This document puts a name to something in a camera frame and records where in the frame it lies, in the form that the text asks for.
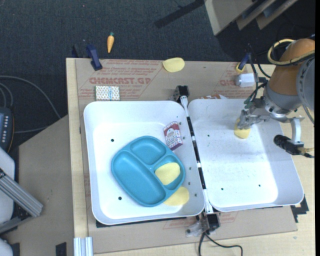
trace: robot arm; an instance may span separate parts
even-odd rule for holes
[[[289,46],[280,60],[275,61],[271,52],[281,43],[289,43]],[[253,124],[266,122],[270,118],[291,123],[292,139],[277,135],[274,143],[292,155],[303,155],[301,148],[304,144],[300,141],[300,121],[303,118],[288,118],[287,115],[303,106],[314,124],[309,109],[315,109],[315,41],[304,38],[277,42],[270,48],[268,59],[276,65],[274,72],[269,81],[261,86],[264,88],[263,96],[249,97],[245,101],[247,110],[241,111],[237,127],[249,129]]]

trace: blue divided plate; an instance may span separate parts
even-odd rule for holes
[[[179,176],[167,185],[155,171],[167,163],[177,163]],[[183,183],[184,165],[159,139],[142,136],[119,150],[111,161],[111,172],[120,186],[139,204],[154,207],[167,200]]]

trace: toy carrot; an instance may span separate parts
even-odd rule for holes
[[[110,35],[108,36],[107,40],[106,40],[106,46],[108,49],[108,54],[111,52],[112,46],[114,45],[115,42],[115,37],[114,37],[114,33],[111,32]]]

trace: wire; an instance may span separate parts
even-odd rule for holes
[[[30,130],[17,130],[14,133],[15,134],[33,133],[33,132],[42,131],[42,130],[46,129],[47,127],[48,126],[44,126],[44,127],[41,127],[41,128],[30,129]]]
[[[293,25],[294,27],[299,27],[302,29],[315,29],[315,26],[305,26],[301,24],[296,24],[295,22],[292,21],[292,19],[289,17],[289,15],[286,14],[286,12],[283,12],[282,15],[288,20],[288,22]]]
[[[309,154],[308,152],[311,152],[311,151],[315,151],[315,148],[314,147],[311,147],[311,148],[299,148],[299,151],[301,152],[301,155],[306,157],[306,158],[315,158],[314,155],[311,155]]]
[[[264,82],[263,84],[259,85],[252,93],[251,95],[244,101],[246,109],[250,108],[250,106],[253,104],[253,101],[256,99],[258,90],[262,87],[265,87],[267,85],[267,82]]]
[[[277,47],[277,49],[285,48],[285,47],[287,47],[287,45],[279,45],[279,46]],[[265,54],[268,53],[268,51],[269,51],[269,49],[268,49],[268,50],[263,50],[263,51],[258,52],[256,55],[257,55],[257,56],[265,55]]]
[[[279,49],[284,48],[284,49],[283,49],[283,52],[285,52],[285,51],[287,50],[288,46],[289,46],[292,42],[294,42],[294,41],[295,41],[295,40],[294,40],[294,39],[291,39],[291,38],[286,38],[286,39],[282,39],[282,40],[276,40],[276,41],[272,44],[272,46],[271,46],[271,48],[272,48],[272,52],[271,52],[271,54],[272,54],[272,59],[273,59],[273,60],[278,60],[278,59],[280,59],[283,53],[281,53],[280,56],[278,56],[278,52],[277,52],[276,50],[279,50]]]
[[[47,99],[47,101],[49,102],[49,104],[51,105],[54,113],[56,114],[56,116],[61,119],[61,116],[59,115],[58,111],[56,110],[54,104],[51,102],[51,100],[49,99],[49,97],[45,94],[45,92],[39,88],[36,84],[34,84],[33,82],[30,82],[26,79],[23,79],[23,78],[20,78],[20,77],[16,77],[16,76],[10,76],[10,75],[0,75],[0,79],[13,79],[13,80],[18,80],[18,81],[21,81],[21,82],[25,82],[33,87],[35,87],[36,89],[38,89],[42,94],[43,96]]]
[[[302,54],[301,56],[299,57],[296,57],[296,58],[293,58],[293,59],[290,59],[290,60],[286,60],[286,61],[277,61],[277,60],[274,60],[272,57],[271,57],[271,53],[274,51],[274,49],[280,45],[280,44],[283,44],[283,43],[292,43],[294,42],[295,40],[293,39],[283,39],[283,40],[280,40],[280,41],[277,41],[275,42],[269,49],[268,53],[267,53],[267,58],[268,60],[274,64],[274,65],[277,65],[277,66],[292,66],[292,65],[296,65],[300,62],[303,62],[309,58],[312,58],[316,55],[316,50],[311,50],[311,51],[308,51],[304,54]]]
[[[217,246],[220,246],[222,248],[234,248],[234,247],[238,247],[240,248],[240,251],[241,251],[241,256],[243,256],[243,253],[244,253],[244,250],[243,248],[240,246],[240,245],[222,245],[222,244],[219,244],[217,243],[216,241],[214,241],[210,236],[208,236],[208,234],[205,232],[202,233],[201,237],[200,237],[200,241],[199,241],[199,246],[198,246],[198,253],[199,253],[199,256],[201,256],[201,245],[202,245],[202,242],[204,240],[204,238],[207,237],[211,242],[213,242],[214,244],[216,244]]]
[[[5,95],[4,90],[2,90],[1,88],[0,88],[0,92],[1,92],[1,94],[2,94],[2,96],[3,96],[3,107],[5,108],[5,107],[7,106],[6,95]]]
[[[249,43],[248,46],[250,47],[250,50],[251,50],[251,52],[253,53],[254,60],[256,61],[256,64],[258,65],[259,70],[262,72],[262,74],[264,74],[265,77],[271,78],[271,76],[268,75],[268,74],[262,69],[262,67],[261,67],[261,65],[260,65],[260,62],[259,62],[259,60],[258,60],[258,58],[257,58],[257,55],[256,55],[256,53],[255,53],[254,48],[252,47],[252,45]]]
[[[14,105],[14,96],[12,94],[12,92],[10,91],[10,89],[5,86],[3,83],[0,82],[0,86],[2,86],[3,88],[5,88],[7,90],[7,92],[9,93],[10,95],[10,98],[11,98],[11,103],[10,103],[10,107],[12,107]]]
[[[256,68],[255,68],[255,65],[254,65],[254,63],[253,63],[253,61],[252,61],[252,54],[251,54],[251,53],[249,53],[249,62],[250,62],[251,68],[252,68],[253,73],[254,73],[255,90],[251,93],[251,95],[248,97],[248,99],[250,99],[250,102],[253,102],[253,101],[256,99],[258,90],[259,90],[261,87],[266,86],[267,83],[264,82],[263,84],[258,85],[258,84],[259,84],[258,73],[257,73],[257,70],[256,70]]]

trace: blue clamp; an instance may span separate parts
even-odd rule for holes
[[[251,53],[246,53],[243,59],[236,65],[235,70],[238,71],[239,73],[242,73],[245,69],[245,66],[249,60]]]
[[[89,57],[92,59],[91,65],[94,68],[95,71],[101,70],[102,65],[99,61],[97,49],[93,46],[93,44],[88,44],[86,46],[86,52],[89,55]]]

